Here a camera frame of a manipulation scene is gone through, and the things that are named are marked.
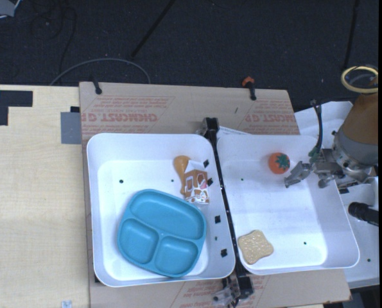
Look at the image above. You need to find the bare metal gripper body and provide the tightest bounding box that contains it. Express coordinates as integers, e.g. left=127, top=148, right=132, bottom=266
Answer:
left=310, top=148, right=376, bottom=188

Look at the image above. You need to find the orange toy tomato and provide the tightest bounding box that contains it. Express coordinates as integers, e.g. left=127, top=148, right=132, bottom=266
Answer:
left=268, top=151, right=291, bottom=175

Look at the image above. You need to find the white plastic tray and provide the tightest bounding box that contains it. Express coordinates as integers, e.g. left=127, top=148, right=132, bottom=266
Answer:
left=86, top=132, right=237, bottom=289
left=216, top=133, right=361, bottom=277

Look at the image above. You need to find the thin black and white rod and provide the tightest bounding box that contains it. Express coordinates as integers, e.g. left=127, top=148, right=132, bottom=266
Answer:
left=209, top=129, right=247, bottom=289

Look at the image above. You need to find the tan toy bread slice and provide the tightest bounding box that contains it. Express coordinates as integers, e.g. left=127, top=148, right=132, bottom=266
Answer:
left=237, top=229, right=275, bottom=266

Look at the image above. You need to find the brown and white carton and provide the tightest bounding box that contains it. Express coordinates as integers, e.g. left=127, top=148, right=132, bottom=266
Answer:
left=182, top=168, right=211, bottom=205

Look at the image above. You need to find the tan toy chicken drumstick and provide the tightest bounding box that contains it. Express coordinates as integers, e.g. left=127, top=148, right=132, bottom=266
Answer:
left=173, top=155, right=192, bottom=196

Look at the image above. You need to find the brown cardboard board, red print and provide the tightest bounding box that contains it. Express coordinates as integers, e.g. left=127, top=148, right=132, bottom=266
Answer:
left=78, top=81, right=352, bottom=308

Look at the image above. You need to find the blue divided plate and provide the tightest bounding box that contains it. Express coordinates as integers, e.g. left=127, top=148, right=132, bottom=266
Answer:
left=116, top=188, right=208, bottom=279

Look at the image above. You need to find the black cylinder on white bracket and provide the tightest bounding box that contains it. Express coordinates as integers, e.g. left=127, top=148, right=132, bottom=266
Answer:
left=347, top=201, right=379, bottom=228

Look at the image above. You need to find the black block with thin wires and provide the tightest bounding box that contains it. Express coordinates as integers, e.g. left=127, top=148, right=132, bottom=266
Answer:
left=201, top=117, right=220, bottom=138
left=234, top=273, right=256, bottom=300

